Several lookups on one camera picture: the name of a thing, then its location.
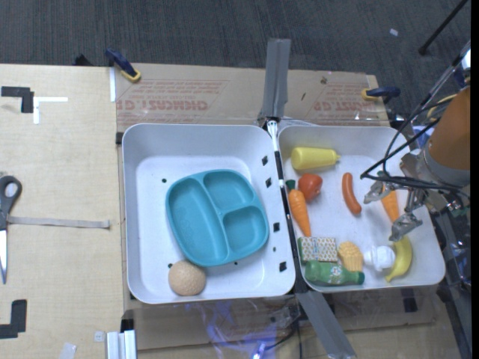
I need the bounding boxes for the grey handled scissors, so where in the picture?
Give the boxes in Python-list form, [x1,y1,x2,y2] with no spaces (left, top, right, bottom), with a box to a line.
[0,174,23,286]

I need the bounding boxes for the red tomato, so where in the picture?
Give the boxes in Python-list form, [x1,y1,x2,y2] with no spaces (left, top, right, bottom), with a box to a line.
[297,173,324,203]

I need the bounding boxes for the white plastic tray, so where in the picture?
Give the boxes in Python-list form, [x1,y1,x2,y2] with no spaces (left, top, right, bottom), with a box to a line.
[121,123,297,306]
[276,124,448,295]

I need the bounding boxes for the orange carrot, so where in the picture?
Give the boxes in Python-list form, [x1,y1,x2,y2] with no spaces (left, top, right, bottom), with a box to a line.
[285,179,313,239]
[376,170,401,224]

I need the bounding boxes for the yellow banana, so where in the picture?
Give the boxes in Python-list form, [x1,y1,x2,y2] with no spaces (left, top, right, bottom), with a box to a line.
[385,235,414,283]

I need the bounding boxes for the orange sausage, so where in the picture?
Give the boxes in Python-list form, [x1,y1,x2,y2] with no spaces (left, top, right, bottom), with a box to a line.
[341,171,363,217]

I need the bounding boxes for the white toy bottle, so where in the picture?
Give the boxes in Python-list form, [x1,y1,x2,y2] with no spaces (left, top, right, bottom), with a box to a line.
[362,245,397,273]

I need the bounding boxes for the blue divided plate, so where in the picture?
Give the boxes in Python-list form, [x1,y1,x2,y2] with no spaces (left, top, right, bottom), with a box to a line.
[165,168,271,269]

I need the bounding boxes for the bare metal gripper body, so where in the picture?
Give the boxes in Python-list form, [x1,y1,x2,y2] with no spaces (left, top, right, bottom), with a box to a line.
[399,151,467,216]

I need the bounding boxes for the yellow squeeze bottle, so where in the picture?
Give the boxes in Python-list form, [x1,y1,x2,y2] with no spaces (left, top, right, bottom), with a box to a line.
[290,146,342,172]

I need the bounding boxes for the yellow popcorn cup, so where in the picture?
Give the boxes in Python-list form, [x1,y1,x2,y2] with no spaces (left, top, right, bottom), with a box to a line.
[337,240,364,273]

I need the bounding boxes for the beige round bread roll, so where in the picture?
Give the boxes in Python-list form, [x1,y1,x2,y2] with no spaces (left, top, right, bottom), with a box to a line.
[168,260,208,298]

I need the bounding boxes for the yellow and white patterned carton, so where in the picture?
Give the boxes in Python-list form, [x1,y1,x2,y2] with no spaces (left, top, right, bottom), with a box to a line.
[297,236,339,264]

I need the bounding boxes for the green bottle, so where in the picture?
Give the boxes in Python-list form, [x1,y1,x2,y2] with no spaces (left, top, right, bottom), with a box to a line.
[303,260,366,288]

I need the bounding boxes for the brown cardboard board red print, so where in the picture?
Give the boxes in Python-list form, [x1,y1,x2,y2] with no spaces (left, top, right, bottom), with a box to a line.
[115,62,438,352]

